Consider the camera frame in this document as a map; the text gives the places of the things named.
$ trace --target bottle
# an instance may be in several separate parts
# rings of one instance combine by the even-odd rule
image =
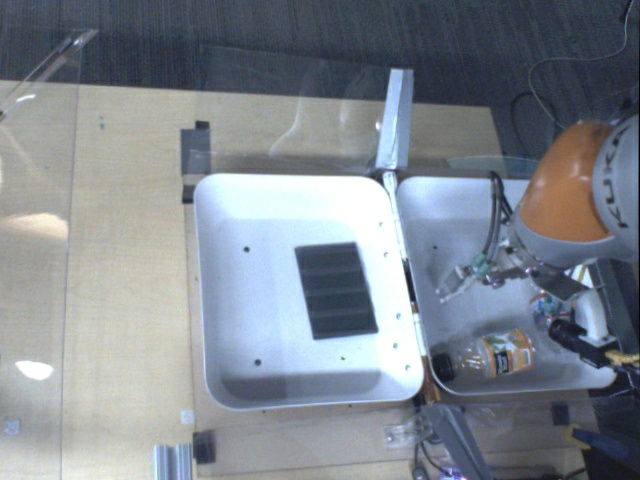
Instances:
[[[533,368],[534,348],[522,329],[453,340],[448,350],[431,358],[442,382],[457,378],[495,378]]]

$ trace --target black bottle cap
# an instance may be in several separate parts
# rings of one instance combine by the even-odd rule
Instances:
[[[449,382],[456,377],[456,372],[453,370],[453,363],[449,354],[443,352],[442,354],[436,354],[431,358],[431,365],[433,366],[433,373],[442,382]]]

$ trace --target bottle label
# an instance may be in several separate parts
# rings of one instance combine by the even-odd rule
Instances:
[[[533,347],[522,329],[487,334],[480,339],[489,353],[491,377],[533,368]]]

